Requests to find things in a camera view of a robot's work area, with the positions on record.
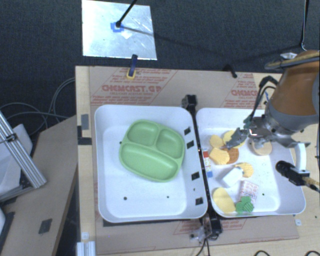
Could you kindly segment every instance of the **green star-shaped toy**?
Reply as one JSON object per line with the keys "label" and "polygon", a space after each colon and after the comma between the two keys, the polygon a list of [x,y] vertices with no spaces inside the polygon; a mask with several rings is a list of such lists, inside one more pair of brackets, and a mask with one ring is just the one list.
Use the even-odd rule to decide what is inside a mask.
{"label": "green star-shaped toy", "polygon": [[251,213],[254,210],[254,205],[251,203],[250,196],[242,196],[241,202],[237,202],[235,205],[235,211],[238,214],[242,214],[243,212]]}

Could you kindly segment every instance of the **silver square plate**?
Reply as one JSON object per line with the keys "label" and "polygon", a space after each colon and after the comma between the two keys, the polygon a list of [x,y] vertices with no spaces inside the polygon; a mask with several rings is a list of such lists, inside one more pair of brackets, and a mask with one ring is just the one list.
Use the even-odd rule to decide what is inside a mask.
{"label": "silver square plate", "polygon": [[134,5],[122,21],[129,4],[82,0],[83,55],[157,60],[150,7]]}

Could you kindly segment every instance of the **yellow clip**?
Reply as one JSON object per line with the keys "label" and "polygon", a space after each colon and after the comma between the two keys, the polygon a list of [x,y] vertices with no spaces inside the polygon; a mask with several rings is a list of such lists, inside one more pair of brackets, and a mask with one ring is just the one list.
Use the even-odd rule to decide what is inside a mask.
{"label": "yellow clip", "polygon": [[129,72],[130,72],[130,68],[128,69],[128,72],[126,73],[126,78],[128,78],[129,80],[133,80],[136,77],[136,71],[133,71],[133,75],[129,76]]}

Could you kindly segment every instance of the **dark floor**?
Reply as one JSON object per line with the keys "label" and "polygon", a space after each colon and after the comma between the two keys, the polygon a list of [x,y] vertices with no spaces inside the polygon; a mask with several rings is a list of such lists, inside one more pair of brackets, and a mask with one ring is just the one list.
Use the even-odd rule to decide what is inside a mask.
{"label": "dark floor", "polygon": [[[150,6],[158,58],[139,60],[138,67],[217,71],[230,64],[238,72],[265,72],[264,65],[279,54],[303,51],[299,42],[304,0],[139,0],[138,4]],[[310,1],[307,49],[319,49],[319,10],[320,1]],[[127,59],[82,55],[80,0],[2,0],[0,24],[0,107],[22,102],[48,112],[58,86],[75,76],[75,66],[130,64]],[[30,109],[17,105],[1,109],[7,118],[26,110]],[[76,113],[73,82],[59,94],[56,110],[67,117]],[[56,123],[54,118],[48,120],[49,125]],[[30,133],[43,122],[35,115],[9,121],[12,126],[23,123]],[[58,255],[74,253],[75,209],[73,199]]]}

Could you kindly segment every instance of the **green plate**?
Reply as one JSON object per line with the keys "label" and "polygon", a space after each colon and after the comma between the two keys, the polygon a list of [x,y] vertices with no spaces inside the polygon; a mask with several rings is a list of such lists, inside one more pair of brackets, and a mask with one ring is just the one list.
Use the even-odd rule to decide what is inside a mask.
{"label": "green plate", "polygon": [[138,120],[126,131],[119,159],[131,172],[157,182],[176,177],[185,155],[185,141],[162,124]]}

